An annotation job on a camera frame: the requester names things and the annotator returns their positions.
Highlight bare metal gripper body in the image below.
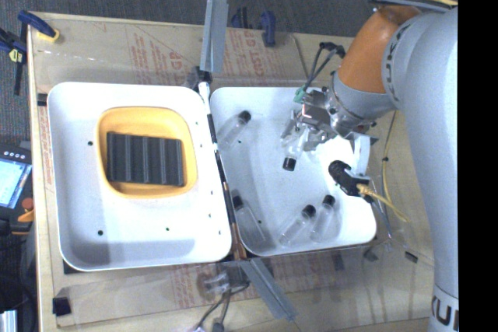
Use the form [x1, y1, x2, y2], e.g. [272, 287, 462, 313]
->
[294, 87, 366, 138]

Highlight clear plastic bottle black cap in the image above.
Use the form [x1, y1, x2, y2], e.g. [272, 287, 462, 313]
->
[231, 194, 268, 244]
[278, 204, 317, 248]
[281, 138, 307, 173]
[216, 110, 253, 149]
[310, 194, 337, 243]

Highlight white plastic tray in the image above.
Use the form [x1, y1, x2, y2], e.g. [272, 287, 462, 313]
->
[209, 86, 378, 258]
[46, 81, 233, 273]

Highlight thin black and white rod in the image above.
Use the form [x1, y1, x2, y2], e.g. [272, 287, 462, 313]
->
[197, 81, 247, 260]

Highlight yellow bowl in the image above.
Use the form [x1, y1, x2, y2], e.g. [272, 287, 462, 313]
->
[95, 105, 198, 201]

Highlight black ribbed rack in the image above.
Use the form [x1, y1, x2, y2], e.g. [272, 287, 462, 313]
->
[105, 131, 186, 187]

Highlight brown cardboard board red print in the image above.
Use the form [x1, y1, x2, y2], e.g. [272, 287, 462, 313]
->
[26, 10, 436, 330]

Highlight black cylinder on white bracket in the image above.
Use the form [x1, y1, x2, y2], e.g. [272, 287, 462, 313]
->
[328, 135, 373, 198]

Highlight black block with thin wires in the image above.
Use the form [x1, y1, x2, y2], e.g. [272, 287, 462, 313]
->
[184, 65, 214, 91]
[223, 261, 251, 288]

